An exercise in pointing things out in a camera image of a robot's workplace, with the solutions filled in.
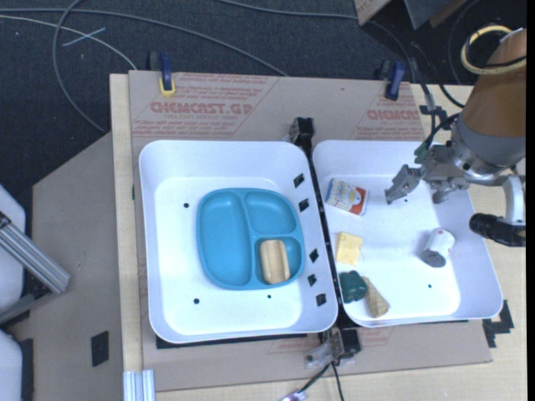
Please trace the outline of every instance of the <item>blue compartment tray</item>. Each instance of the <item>blue compartment tray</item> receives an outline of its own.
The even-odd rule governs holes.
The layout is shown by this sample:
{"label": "blue compartment tray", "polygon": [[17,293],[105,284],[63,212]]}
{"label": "blue compartment tray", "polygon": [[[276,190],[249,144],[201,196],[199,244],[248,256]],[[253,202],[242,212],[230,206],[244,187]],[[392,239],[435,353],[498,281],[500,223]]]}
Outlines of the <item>blue compartment tray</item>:
{"label": "blue compartment tray", "polygon": [[[257,290],[280,287],[304,268],[303,233],[297,212],[286,197],[271,190],[230,188],[205,195],[196,216],[202,268],[220,287]],[[286,247],[290,277],[268,284],[262,276],[259,246],[279,239]]]}

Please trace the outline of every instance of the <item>blue clip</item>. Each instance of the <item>blue clip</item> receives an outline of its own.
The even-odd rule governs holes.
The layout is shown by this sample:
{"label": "blue clip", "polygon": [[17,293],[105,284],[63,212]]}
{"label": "blue clip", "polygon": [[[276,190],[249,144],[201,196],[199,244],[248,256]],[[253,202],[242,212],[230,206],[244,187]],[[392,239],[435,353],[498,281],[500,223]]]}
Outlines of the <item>blue clip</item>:
{"label": "blue clip", "polygon": [[405,76],[405,64],[396,61],[390,71],[390,82],[386,85],[385,97],[396,101],[400,92],[401,80]]}
{"label": "blue clip", "polygon": [[166,97],[171,97],[175,93],[175,82],[171,72],[171,61],[167,52],[160,53],[160,91]]}

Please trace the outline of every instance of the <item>black fabric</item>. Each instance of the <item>black fabric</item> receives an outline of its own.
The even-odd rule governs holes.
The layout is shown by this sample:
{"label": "black fabric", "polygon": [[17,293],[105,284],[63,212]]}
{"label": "black fabric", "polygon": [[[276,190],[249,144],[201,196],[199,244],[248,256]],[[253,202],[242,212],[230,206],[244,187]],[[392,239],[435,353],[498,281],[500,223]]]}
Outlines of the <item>black fabric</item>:
{"label": "black fabric", "polygon": [[[0,8],[66,8],[74,0],[0,0]],[[236,0],[296,12],[355,15],[353,0]],[[396,42],[373,24],[294,18],[234,8],[207,0],[87,0],[79,8],[131,13],[210,35],[268,61],[290,76],[372,79],[386,59],[405,60]],[[56,23],[58,13],[2,13]],[[455,83],[447,63],[454,13],[437,28],[414,30],[403,0],[393,0],[373,21],[389,29],[414,55],[429,83]],[[482,0],[466,13],[452,36],[461,81],[475,79],[458,54],[469,33],[490,22],[527,26],[527,0]],[[275,74],[239,53],[186,33],[132,20],[73,13],[66,27],[92,33],[127,55],[139,69],[150,51],[167,51],[173,71]],[[44,176],[93,144],[101,135],[62,94],[52,65],[54,28],[0,18],[0,184],[18,198]],[[59,69],[76,104],[97,124],[110,128],[109,75],[127,73],[128,64],[103,46],[76,36],[59,36]],[[422,53],[436,66],[433,69]],[[481,57],[486,57],[485,49]]]}

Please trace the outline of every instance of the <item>yellow sponge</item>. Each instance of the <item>yellow sponge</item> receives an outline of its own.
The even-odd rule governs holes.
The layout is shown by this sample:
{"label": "yellow sponge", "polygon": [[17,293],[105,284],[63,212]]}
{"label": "yellow sponge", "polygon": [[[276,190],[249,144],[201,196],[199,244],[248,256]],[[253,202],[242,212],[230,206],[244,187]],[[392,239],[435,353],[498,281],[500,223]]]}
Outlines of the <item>yellow sponge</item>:
{"label": "yellow sponge", "polygon": [[364,238],[341,231],[338,234],[336,261],[356,266],[360,257],[360,247]]}

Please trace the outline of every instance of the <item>yellow clip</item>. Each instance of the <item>yellow clip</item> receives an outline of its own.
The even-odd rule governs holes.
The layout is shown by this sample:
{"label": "yellow clip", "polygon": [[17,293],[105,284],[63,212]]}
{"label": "yellow clip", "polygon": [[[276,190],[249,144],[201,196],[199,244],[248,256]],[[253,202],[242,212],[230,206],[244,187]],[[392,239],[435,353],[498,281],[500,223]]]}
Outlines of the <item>yellow clip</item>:
{"label": "yellow clip", "polygon": [[161,78],[158,79],[160,81],[160,92],[165,97],[172,97],[175,94],[175,80],[171,78],[171,90],[165,90],[164,89],[164,82]]}

